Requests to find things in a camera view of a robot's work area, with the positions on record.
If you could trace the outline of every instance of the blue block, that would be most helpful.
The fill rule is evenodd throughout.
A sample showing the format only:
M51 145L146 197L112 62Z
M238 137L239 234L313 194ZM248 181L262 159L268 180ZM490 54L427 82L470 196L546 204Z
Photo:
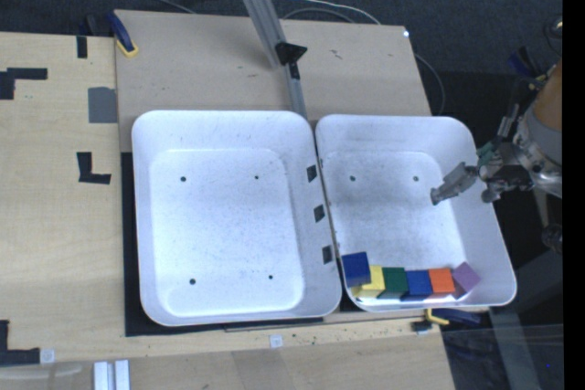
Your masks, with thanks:
M432 294L431 277L428 270L407 271L406 281L409 284L409 292L400 300L425 300Z
M366 252L344 255L341 257L341 261L344 265L346 285L348 288L368 284L372 281Z

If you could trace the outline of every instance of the blue clamp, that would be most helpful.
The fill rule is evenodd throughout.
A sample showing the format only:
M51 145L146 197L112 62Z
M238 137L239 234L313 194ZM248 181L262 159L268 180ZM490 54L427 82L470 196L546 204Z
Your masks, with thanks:
M106 18L110 23L113 34L116 36L116 46L118 46L118 48L127 58L133 58L136 54L138 54L138 47L130 38L128 30L120 18L118 18L118 16L113 12L110 12Z

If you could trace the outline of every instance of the green block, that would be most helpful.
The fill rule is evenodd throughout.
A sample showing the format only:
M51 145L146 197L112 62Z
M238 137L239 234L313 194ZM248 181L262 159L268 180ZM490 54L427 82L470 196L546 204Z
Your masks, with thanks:
M409 292L409 283L406 281L406 271L399 268L382 269L386 288L378 296L378 299L400 299Z

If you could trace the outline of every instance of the cube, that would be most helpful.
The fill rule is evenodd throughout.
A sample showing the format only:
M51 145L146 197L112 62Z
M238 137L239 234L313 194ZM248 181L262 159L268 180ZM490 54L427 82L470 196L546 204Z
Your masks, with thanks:
M475 273L475 270L467 262L463 262L459 267L454 269L452 271L452 277L455 284L455 292L453 294L455 299L460 299L469 293L481 280L480 276Z
M382 268L384 276L384 290L379 294L379 299L400 299L409 292L409 283L406 280L406 271L402 268Z
M406 272L406 281L409 292L400 300L425 300L432 294L431 277L426 269L416 269Z
M341 257L348 288L368 284L372 281L366 252L357 252Z
M446 298L455 292L455 283L451 269L429 269L431 278L432 299Z
M379 265L370 265L369 273L371 281L360 286L354 286L351 289L351 293L357 298L376 298L381 292L384 291L384 275L382 273L382 267Z

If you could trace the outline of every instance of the orange block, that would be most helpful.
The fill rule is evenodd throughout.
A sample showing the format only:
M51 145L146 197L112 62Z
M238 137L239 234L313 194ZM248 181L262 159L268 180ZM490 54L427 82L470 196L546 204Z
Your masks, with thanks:
M431 298L444 298L455 292L455 283L451 275L451 269L429 269L431 278Z

